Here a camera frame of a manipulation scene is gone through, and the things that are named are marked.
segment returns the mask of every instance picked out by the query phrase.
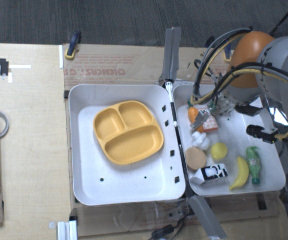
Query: small carton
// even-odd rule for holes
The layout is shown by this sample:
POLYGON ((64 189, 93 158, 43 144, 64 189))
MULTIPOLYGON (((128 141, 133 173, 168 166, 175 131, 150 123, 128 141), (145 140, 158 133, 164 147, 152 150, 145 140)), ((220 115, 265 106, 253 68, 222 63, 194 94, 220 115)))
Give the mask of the small carton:
POLYGON ((206 120, 206 122, 204 122, 203 129, 205 133, 218 130, 218 124, 216 122, 215 117, 210 115, 206 120))
POLYGON ((198 169, 191 177, 191 181, 202 185, 204 183, 216 182, 227 177, 227 170, 223 163, 212 164, 198 169))

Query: round cookie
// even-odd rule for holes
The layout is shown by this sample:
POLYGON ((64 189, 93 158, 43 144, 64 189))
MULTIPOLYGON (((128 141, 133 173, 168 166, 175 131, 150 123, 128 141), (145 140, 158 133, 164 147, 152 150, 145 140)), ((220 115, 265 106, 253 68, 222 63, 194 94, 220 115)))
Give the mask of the round cookie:
POLYGON ((186 164, 193 170, 205 167, 206 155, 203 150, 192 146, 185 151, 186 164))

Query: metal bracket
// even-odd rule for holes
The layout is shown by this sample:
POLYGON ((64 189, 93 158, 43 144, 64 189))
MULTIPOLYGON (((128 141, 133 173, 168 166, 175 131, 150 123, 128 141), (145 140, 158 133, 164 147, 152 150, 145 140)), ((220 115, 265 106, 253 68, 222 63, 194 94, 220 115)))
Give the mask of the metal bracket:
POLYGON ((57 240, 77 240, 77 221, 60 221, 57 223, 57 240))
POLYGON ((200 127, 203 123, 207 121, 209 118, 209 112, 204 109, 204 110, 199 110, 197 116, 195 117, 194 123, 190 125, 190 127, 195 130, 198 127, 200 127))
POLYGON ((221 227, 220 223, 215 217, 215 214, 203 196, 194 195, 188 199, 188 203, 193 209, 210 240, 227 238, 225 231, 221 227))
POLYGON ((166 29, 163 71, 159 78, 162 86, 166 81, 174 81, 179 69, 179 42, 181 36, 180 27, 166 29))

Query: yellow banana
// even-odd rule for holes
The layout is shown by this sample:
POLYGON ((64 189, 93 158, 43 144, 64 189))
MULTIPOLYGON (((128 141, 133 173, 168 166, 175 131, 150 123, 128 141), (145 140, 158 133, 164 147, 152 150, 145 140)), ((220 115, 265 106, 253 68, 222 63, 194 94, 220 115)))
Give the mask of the yellow banana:
POLYGON ((238 156, 237 159, 237 166, 238 166, 238 175, 232 185, 229 186, 229 190, 232 190, 233 188, 240 188, 244 186, 248 179, 249 175, 249 168, 246 160, 242 158, 241 156, 238 156))

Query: divided plate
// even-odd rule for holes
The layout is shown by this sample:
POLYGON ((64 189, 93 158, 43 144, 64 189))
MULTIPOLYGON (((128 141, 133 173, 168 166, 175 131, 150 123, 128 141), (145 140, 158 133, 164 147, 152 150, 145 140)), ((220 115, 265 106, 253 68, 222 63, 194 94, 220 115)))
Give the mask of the divided plate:
POLYGON ((101 110, 94 118, 93 128, 104 154, 118 165, 145 159, 159 151, 164 143, 155 117, 136 100, 101 110))

